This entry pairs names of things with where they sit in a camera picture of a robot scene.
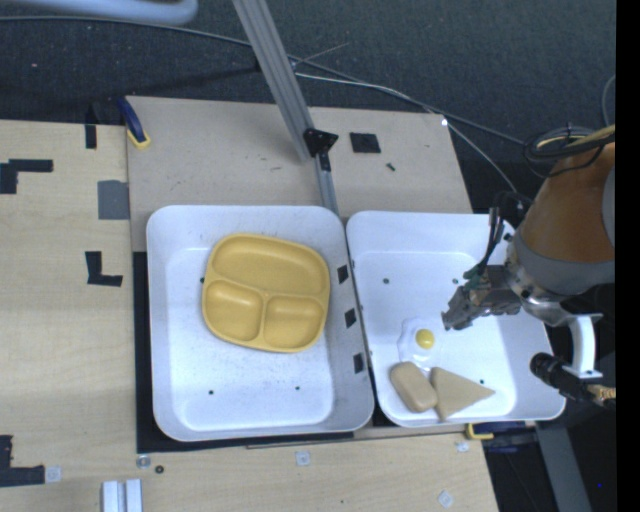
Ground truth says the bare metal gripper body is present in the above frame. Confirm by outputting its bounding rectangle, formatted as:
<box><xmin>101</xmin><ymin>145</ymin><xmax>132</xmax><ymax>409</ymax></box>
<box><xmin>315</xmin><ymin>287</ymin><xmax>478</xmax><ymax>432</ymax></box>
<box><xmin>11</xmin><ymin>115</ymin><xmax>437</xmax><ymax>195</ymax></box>
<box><xmin>468</xmin><ymin>263</ymin><xmax>575</xmax><ymax>328</ymax></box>

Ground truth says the white and yellow fried egg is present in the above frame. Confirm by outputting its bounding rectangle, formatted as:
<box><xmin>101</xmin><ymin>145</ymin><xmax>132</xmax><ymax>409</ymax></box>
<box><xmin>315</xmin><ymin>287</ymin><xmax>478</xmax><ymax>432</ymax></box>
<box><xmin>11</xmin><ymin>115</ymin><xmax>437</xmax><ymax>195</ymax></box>
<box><xmin>396</xmin><ymin>316</ymin><xmax>444</xmax><ymax>369</ymax></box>

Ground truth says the white plastic tray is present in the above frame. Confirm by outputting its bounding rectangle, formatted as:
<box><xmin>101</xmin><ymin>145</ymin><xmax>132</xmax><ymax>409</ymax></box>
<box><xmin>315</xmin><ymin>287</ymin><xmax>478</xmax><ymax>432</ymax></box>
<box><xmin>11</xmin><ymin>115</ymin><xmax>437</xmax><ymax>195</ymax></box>
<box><xmin>145</xmin><ymin>204</ymin><xmax>376</xmax><ymax>443</ymax></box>
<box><xmin>345</xmin><ymin>209</ymin><xmax>568</xmax><ymax>429</ymax></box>

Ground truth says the beige triangular bread slice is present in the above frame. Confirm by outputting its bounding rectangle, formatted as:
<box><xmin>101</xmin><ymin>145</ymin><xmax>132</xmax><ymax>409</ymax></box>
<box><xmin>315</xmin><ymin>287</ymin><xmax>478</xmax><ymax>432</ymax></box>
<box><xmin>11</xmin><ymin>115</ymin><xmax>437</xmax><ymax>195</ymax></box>
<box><xmin>430</xmin><ymin>366</ymin><xmax>497</xmax><ymax>423</ymax></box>

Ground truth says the beige oblong bread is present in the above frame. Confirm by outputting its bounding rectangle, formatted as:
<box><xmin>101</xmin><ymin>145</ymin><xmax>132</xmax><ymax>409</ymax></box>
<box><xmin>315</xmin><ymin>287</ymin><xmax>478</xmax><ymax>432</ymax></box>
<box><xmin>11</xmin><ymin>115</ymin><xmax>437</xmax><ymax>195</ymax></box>
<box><xmin>389</xmin><ymin>361</ymin><xmax>439</xmax><ymax>415</ymax></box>

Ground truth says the yellow divided plate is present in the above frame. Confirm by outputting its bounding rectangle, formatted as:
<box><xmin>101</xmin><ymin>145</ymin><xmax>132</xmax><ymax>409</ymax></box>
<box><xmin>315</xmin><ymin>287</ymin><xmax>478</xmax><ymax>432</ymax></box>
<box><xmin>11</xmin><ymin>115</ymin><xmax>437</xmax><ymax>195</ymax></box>
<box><xmin>200</xmin><ymin>232</ymin><xmax>332</xmax><ymax>355</ymax></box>

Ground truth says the pale wood board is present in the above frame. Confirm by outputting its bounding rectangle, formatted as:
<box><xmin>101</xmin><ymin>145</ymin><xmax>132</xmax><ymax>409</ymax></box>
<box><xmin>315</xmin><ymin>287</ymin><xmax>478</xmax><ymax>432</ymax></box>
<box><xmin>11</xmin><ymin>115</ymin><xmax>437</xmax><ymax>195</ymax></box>
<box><xmin>124</xmin><ymin>94</ymin><xmax>485</xmax><ymax>441</ymax></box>

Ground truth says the black cylinder on white bracket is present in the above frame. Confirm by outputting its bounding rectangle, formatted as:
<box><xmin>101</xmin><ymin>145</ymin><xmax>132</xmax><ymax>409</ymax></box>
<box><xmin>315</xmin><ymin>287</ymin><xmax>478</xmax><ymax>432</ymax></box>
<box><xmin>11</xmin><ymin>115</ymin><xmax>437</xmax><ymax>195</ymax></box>
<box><xmin>529</xmin><ymin>312</ymin><xmax>605</xmax><ymax>402</ymax></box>

